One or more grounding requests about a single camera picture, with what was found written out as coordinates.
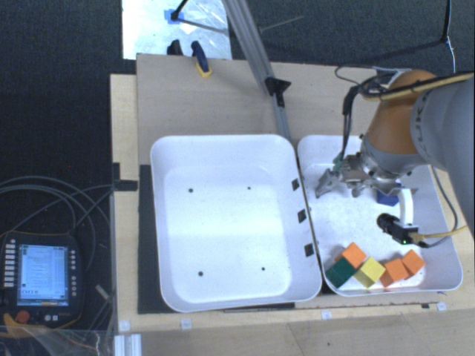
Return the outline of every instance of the wooden table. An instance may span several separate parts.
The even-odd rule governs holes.
[[[113,158],[120,164],[121,179],[139,180],[139,164],[149,163],[149,147],[161,136],[275,132],[269,98],[255,84],[246,62],[211,60],[214,74],[209,79],[199,77],[193,61],[184,57],[141,55],[137,62],[139,71],[147,70],[152,73],[148,77],[156,81],[155,86],[141,86],[145,93],[140,97],[140,112],[137,77],[111,76]],[[334,67],[281,63],[272,66],[278,78],[292,81],[285,100],[294,145],[310,134],[341,133],[341,102],[351,84],[335,78]],[[344,75],[363,80],[372,71],[349,69]],[[373,103],[356,100],[354,134],[365,132],[375,109]],[[456,202],[447,175],[441,173],[441,177],[449,197]],[[139,315],[138,202],[138,191],[114,193],[114,261],[119,330],[147,332],[143,335],[145,355],[147,349],[152,352],[150,355],[173,355],[174,346],[180,355],[221,355],[220,350],[226,350],[228,355],[313,355],[316,350],[319,355],[345,355],[345,347],[358,355],[364,349],[358,347],[365,342],[376,346],[382,341],[377,340],[378,336],[387,343],[383,348],[374,348],[374,353],[369,349],[367,355],[398,355],[396,350],[402,349],[402,341],[407,345],[419,340],[413,351],[421,355],[463,355],[447,350],[474,346],[470,335],[475,328],[474,241],[469,231],[453,239],[464,271],[462,285],[455,291],[354,298],[324,295],[297,303],[296,309],[287,311]],[[441,204],[450,222],[448,207],[445,202]],[[456,209],[462,218],[458,206]],[[446,312],[437,309],[441,301]],[[332,320],[322,321],[328,312]],[[182,319],[191,319],[191,331],[180,330]],[[154,341],[166,346],[154,347]],[[329,345],[325,348],[320,341]],[[341,342],[340,348],[335,347],[337,341]],[[216,347],[210,348],[209,342]]]

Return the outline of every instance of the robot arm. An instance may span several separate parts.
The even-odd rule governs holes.
[[[390,90],[434,77],[412,70],[396,79]],[[396,180],[426,164],[448,172],[474,234],[473,76],[463,82],[382,101],[363,137],[360,152],[346,156],[338,170],[327,170],[315,193],[319,197],[341,181],[352,188],[354,197],[366,187],[386,195],[399,194],[402,187]]]

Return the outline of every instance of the black floor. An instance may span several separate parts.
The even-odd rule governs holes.
[[[437,42],[446,1],[249,0],[249,5],[263,27],[304,15],[263,34],[271,60],[413,67],[448,75],[451,52]],[[474,69],[474,11],[475,0],[453,0],[450,35],[460,71]],[[43,175],[79,188],[110,184],[109,75],[135,71],[135,62],[122,59],[121,0],[0,0],[0,12],[0,182]],[[232,50],[242,57],[234,38]],[[0,232],[38,207],[45,200],[39,195],[0,196]],[[31,222],[30,229],[66,226],[67,217],[57,215]],[[78,329],[87,329],[103,304],[94,287],[111,293],[108,229],[100,217],[94,219],[100,245]],[[93,323],[102,329],[106,324]]]

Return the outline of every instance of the red button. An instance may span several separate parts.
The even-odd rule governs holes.
[[[30,320],[30,313],[26,310],[18,311],[16,315],[16,322],[20,324],[25,324],[27,321]]]

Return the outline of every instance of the yellow cable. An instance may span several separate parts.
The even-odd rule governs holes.
[[[445,79],[439,79],[436,80],[435,82],[429,82],[423,83],[422,85],[417,85],[414,87],[408,86],[404,90],[398,90],[398,91],[388,91],[384,93],[370,93],[370,94],[365,94],[361,93],[363,96],[363,99],[368,101],[368,102],[384,102],[386,100],[391,100],[391,99],[396,99],[400,98],[402,96],[409,95],[411,93],[417,93],[417,92],[422,92],[426,90],[430,90],[435,87],[440,87],[440,86],[445,86],[445,85],[451,85],[453,83],[458,83],[458,82],[463,82],[469,78],[471,78],[474,75],[474,73],[464,73],[460,75],[455,75],[455,76],[450,76]]]
[[[413,239],[414,243],[418,243],[421,240],[430,239],[430,238],[434,238],[434,237],[453,236],[455,234],[458,234],[458,233],[464,231],[467,228],[468,228],[468,225],[464,225],[463,227],[460,227],[458,229],[454,229],[453,231],[441,232],[441,233],[438,233],[438,234],[419,234],[417,232],[412,232],[412,233],[409,233],[409,236]]]

